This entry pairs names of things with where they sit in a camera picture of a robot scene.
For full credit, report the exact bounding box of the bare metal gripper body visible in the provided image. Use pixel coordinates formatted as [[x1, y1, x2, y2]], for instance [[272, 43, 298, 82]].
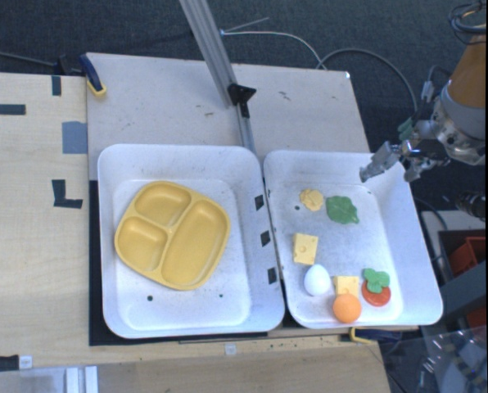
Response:
[[402, 103, 487, 170]]

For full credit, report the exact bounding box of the green lettuce leaf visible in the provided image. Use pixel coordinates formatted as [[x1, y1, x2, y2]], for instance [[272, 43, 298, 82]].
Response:
[[324, 195, 360, 225]]

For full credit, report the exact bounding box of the yellow biscuit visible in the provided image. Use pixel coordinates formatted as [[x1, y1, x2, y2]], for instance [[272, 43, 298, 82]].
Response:
[[299, 187, 325, 213]]

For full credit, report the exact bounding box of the white plastic tray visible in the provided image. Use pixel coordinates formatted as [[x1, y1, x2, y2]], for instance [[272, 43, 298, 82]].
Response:
[[97, 142, 287, 340], [263, 149, 445, 331]]

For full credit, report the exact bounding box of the large yellow cheese wedge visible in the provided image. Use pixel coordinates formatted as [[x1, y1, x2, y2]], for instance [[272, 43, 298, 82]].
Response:
[[291, 232, 320, 266]]

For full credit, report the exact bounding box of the red tomato with green top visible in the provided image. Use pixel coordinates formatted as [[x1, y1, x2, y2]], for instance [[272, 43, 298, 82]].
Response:
[[360, 267, 393, 308]]

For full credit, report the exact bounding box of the small yellow cheese wedge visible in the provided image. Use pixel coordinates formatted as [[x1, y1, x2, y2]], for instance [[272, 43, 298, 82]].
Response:
[[332, 275, 360, 299]]

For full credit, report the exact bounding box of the white egg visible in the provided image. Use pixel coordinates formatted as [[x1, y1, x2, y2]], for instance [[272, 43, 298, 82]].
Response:
[[303, 263, 332, 297]]

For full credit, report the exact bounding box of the orange ball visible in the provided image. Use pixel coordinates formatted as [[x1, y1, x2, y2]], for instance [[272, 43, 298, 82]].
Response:
[[332, 292, 364, 325]]

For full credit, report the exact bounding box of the yellow divided plate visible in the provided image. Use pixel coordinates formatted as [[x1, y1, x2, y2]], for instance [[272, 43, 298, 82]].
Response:
[[113, 179, 233, 292]]

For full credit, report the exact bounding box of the black cylinder on white bracket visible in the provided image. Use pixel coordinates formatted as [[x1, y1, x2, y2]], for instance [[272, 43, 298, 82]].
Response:
[[455, 191, 487, 222]]

